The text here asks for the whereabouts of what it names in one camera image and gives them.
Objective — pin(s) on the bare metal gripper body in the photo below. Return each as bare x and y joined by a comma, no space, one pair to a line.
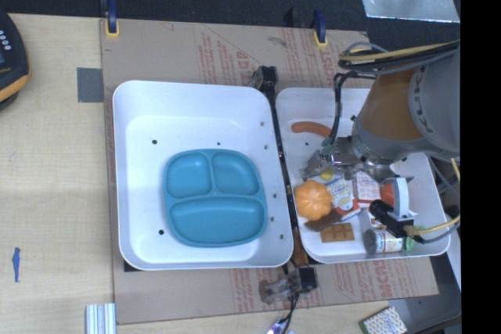
348,152

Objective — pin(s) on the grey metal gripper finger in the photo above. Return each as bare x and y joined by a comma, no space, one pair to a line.
321,157
311,170

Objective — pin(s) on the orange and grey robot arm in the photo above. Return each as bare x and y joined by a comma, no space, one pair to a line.
395,109

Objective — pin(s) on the orange toy pumpkin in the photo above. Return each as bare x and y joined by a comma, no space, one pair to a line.
312,200

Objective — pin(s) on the orange sausage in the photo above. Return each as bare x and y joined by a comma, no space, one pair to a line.
307,126

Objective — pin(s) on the yellow and white packet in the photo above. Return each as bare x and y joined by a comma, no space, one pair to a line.
339,191

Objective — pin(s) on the thin black and white rod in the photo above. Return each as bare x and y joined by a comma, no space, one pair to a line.
278,152

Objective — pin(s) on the white and orange carton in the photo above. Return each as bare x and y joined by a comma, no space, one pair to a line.
366,187

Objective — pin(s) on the dark brown flat piece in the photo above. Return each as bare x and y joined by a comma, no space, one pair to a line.
321,223

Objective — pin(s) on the red and white packet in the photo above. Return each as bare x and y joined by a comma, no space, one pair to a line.
348,210

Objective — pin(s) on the orange carrot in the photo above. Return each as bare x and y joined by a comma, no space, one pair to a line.
387,193

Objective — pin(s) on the brown square biscuit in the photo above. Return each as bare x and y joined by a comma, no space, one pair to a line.
336,233

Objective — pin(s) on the white plastic tray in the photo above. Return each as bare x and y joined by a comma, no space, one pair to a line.
424,203
141,176

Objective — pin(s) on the small white and yellow can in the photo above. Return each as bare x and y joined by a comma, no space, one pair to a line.
381,241

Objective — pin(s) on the blue divided plate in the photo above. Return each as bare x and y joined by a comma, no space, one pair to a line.
215,207

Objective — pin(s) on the white and orange patterned box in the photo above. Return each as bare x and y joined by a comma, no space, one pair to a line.
383,321

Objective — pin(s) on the brown cardboard board red print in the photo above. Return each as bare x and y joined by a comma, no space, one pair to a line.
188,51

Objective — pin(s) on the black cylinder on white bracket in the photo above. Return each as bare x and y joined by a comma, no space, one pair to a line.
391,217

